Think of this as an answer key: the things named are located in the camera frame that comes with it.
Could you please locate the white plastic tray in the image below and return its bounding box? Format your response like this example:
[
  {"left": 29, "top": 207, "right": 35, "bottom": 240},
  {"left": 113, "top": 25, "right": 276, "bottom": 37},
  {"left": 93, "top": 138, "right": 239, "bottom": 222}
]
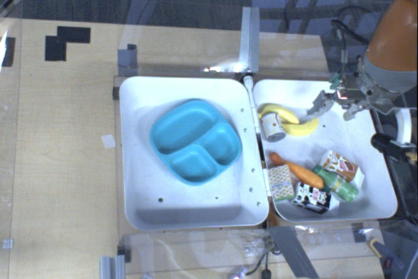
[
  {"left": 118, "top": 75, "right": 270, "bottom": 233},
  {"left": 251, "top": 78, "right": 399, "bottom": 223}
]

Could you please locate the brown and white carton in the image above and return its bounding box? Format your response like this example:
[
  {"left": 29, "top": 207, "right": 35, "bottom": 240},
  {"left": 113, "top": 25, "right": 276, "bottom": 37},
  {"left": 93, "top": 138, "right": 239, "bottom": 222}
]
[{"left": 319, "top": 150, "right": 365, "bottom": 188}]

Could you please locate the yellow and white carton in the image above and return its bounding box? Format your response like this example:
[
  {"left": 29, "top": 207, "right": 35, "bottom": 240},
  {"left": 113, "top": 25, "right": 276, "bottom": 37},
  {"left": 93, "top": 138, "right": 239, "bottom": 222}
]
[{"left": 267, "top": 163, "right": 296, "bottom": 204}]

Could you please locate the green bottle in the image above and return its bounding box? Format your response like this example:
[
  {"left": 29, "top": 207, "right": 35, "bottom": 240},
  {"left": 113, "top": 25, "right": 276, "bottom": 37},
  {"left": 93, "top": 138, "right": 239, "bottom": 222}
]
[{"left": 312, "top": 165, "right": 360, "bottom": 203}]

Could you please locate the black cylinder on white bracket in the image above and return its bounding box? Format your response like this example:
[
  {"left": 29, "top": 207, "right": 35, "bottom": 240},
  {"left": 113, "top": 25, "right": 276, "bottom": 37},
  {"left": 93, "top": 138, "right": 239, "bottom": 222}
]
[{"left": 370, "top": 107, "right": 418, "bottom": 163}]

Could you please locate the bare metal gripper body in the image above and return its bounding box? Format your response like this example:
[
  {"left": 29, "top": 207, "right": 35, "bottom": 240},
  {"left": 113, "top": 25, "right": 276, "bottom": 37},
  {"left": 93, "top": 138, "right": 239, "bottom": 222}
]
[{"left": 333, "top": 72, "right": 406, "bottom": 116}]

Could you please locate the yellow banana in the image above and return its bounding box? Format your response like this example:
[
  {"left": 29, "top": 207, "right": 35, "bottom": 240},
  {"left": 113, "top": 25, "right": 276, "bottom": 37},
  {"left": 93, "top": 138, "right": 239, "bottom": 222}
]
[{"left": 257, "top": 103, "right": 321, "bottom": 137}]

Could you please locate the black and white cow carton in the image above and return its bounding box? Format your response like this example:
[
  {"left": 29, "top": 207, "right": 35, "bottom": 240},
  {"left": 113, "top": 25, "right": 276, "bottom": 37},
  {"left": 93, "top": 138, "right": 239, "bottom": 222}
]
[{"left": 291, "top": 182, "right": 341, "bottom": 215}]

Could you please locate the white can with red print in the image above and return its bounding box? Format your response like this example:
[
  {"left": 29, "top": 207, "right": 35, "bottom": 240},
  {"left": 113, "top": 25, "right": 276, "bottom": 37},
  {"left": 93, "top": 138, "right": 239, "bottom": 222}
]
[{"left": 259, "top": 111, "right": 287, "bottom": 143}]

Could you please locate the blue divided plate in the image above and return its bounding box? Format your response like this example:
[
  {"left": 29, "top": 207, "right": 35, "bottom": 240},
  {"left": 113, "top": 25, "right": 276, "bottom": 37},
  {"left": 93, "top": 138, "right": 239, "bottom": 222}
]
[{"left": 149, "top": 99, "right": 244, "bottom": 188}]

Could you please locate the orange carrot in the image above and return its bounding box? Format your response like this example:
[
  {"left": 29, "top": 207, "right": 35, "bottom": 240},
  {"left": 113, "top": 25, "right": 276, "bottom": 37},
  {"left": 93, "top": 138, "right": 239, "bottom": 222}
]
[{"left": 268, "top": 152, "right": 325, "bottom": 191}]

